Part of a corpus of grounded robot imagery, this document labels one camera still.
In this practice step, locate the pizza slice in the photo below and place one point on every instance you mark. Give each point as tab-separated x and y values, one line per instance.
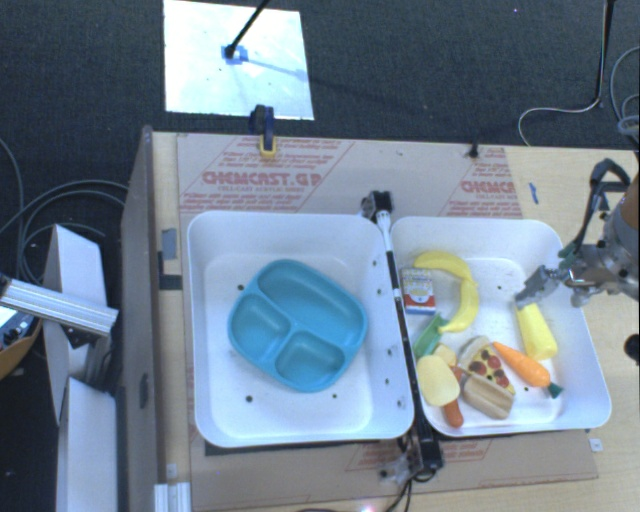
487	365

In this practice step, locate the blue divided plate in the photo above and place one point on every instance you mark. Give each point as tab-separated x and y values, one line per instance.
295	320

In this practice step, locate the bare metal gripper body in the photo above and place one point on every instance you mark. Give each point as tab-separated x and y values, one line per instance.
602	272

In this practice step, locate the yellow banana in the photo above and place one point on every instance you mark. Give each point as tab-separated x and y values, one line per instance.
467	295

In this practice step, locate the orange carrot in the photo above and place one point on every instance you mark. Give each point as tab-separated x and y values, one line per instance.
525	367

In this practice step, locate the thin black and white rod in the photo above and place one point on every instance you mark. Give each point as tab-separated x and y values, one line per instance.
400	310

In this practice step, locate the large yellow potato chip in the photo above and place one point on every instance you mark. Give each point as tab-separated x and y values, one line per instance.
436	382

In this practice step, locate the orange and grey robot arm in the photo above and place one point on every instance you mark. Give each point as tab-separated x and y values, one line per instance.
631	205

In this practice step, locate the green toy vegetable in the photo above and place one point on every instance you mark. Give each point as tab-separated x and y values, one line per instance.
426	340

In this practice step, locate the brown cardboard board, red print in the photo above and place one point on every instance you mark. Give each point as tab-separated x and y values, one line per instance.
410	170

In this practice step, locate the small yellow potato chip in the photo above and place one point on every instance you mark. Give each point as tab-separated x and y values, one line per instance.
445	353

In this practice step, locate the red and white carton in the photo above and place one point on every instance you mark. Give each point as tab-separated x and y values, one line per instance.
418	291

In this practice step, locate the black cylinder on white bracket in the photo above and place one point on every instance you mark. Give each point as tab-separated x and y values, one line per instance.
633	347

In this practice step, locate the white plastic tray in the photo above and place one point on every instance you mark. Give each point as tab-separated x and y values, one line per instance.
575	390
215	350

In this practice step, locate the orange-red sausage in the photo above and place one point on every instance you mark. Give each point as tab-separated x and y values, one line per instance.
454	414

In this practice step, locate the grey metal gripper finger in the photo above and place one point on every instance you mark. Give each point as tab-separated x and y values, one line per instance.
536	287

